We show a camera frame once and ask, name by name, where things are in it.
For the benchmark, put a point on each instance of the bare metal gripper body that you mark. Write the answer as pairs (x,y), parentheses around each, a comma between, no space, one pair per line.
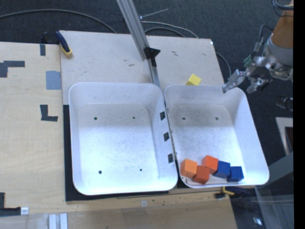
(261,69)

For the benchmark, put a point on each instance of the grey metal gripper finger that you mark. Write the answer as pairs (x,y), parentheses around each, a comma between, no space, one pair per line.
(256,85)
(234,80)

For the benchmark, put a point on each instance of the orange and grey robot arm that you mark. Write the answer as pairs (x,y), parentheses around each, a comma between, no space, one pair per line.
(283,32)

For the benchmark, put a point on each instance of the yellow cube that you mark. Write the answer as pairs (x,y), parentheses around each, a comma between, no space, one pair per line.
(193,79)

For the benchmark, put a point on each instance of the white plastic tray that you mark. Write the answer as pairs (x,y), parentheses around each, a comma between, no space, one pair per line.
(205,132)
(114,139)

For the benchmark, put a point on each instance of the blue cube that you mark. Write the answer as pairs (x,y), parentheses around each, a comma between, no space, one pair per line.
(235,174)
(222,169)

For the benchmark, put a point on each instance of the light orange cube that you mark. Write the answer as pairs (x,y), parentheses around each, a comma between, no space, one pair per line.
(188,168)

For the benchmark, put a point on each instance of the black cylinder on white bracket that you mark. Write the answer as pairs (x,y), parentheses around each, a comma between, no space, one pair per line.
(284,102)

